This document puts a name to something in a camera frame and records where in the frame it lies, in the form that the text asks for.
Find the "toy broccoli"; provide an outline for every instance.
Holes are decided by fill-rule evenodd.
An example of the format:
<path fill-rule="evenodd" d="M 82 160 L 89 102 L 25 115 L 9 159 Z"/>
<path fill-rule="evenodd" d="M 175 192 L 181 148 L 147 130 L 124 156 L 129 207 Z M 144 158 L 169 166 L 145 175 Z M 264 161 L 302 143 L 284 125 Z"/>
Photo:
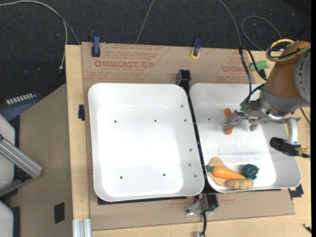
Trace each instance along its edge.
<path fill-rule="evenodd" d="M 242 170 L 241 174 L 247 178 L 256 179 L 259 168 L 252 164 L 246 164 Z"/>

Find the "cardboard sheet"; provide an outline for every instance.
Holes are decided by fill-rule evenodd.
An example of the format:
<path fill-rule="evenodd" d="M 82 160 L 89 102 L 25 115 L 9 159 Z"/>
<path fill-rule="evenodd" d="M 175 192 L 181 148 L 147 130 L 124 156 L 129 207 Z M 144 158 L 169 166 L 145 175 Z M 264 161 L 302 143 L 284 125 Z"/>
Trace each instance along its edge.
<path fill-rule="evenodd" d="M 197 60 L 192 48 L 132 44 L 100 44 L 100 57 L 91 56 L 92 43 L 82 48 L 90 215 L 93 230 L 199 222 L 186 217 L 184 208 L 194 197 L 148 202 L 98 204 L 93 188 L 92 153 L 87 93 L 99 82 L 171 83 L 180 69 L 191 71 L 197 82 L 248 83 L 238 50 L 201 48 Z M 252 72 L 252 82 L 256 83 Z M 294 214 L 288 190 L 217 194 L 219 207 L 208 220 L 226 220 Z"/>

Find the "toy carrot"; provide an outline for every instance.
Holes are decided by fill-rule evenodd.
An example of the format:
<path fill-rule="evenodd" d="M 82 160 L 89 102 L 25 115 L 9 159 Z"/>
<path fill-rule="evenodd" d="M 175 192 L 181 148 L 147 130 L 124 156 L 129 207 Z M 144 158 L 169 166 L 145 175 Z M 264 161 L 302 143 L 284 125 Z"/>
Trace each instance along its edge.
<path fill-rule="evenodd" d="M 206 166 L 207 172 L 213 172 L 214 176 L 224 179 L 243 179 L 243 175 L 225 167 L 217 165 L 215 167 Z"/>
<path fill-rule="evenodd" d="M 226 109 L 224 110 L 224 114 L 225 114 L 225 117 L 226 117 L 226 121 L 228 121 L 228 120 L 229 120 L 229 117 L 232 115 L 231 109 L 226 108 Z M 232 133 L 232 131 L 233 131 L 233 128 L 230 127 L 230 128 L 227 128 L 227 129 L 224 131 L 224 133 L 225 133 L 226 135 L 229 135 L 229 134 Z"/>

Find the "blue clamp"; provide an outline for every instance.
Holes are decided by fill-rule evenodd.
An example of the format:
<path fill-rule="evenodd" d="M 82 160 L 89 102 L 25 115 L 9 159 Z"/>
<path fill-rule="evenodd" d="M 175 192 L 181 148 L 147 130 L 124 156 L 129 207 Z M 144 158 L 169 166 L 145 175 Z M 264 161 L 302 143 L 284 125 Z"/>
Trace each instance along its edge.
<path fill-rule="evenodd" d="M 202 37 L 199 37 L 195 42 L 194 42 L 194 45 L 193 45 L 193 50 L 191 52 L 191 58 L 196 60 L 199 58 L 199 53 L 200 53 L 200 48 L 202 46 L 202 43 L 203 43 L 203 38 Z"/>
<path fill-rule="evenodd" d="M 92 42 L 93 42 L 93 47 L 92 47 L 92 57 L 100 57 L 100 33 L 93 31 L 92 34 Z"/>

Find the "plate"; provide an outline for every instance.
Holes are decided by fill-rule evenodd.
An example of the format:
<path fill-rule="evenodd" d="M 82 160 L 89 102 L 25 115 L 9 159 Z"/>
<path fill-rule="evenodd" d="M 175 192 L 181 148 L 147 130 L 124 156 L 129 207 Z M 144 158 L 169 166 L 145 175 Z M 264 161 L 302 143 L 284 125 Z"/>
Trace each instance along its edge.
<path fill-rule="evenodd" d="M 273 137 L 287 139 L 283 124 L 267 123 L 250 131 L 249 122 L 243 120 L 225 135 L 222 124 L 226 122 L 224 109 L 240 110 L 240 103 L 249 93 L 248 84 L 197 83 L 192 85 L 190 96 L 197 119 L 204 162 L 208 165 L 213 157 L 219 157 L 225 166 L 241 172 L 250 163 L 259 168 L 254 186 L 250 190 L 293 188 L 301 183 L 301 173 L 295 157 L 287 156 L 270 147 Z M 255 92 L 252 99 L 257 99 Z M 218 192 L 235 192 L 232 188 L 208 182 Z"/>
<path fill-rule="evenodd" d="M 204 187 L 185 91 L 98 83 L 88 92 L 93 182 L 105 201 L 194 196 Z"/>

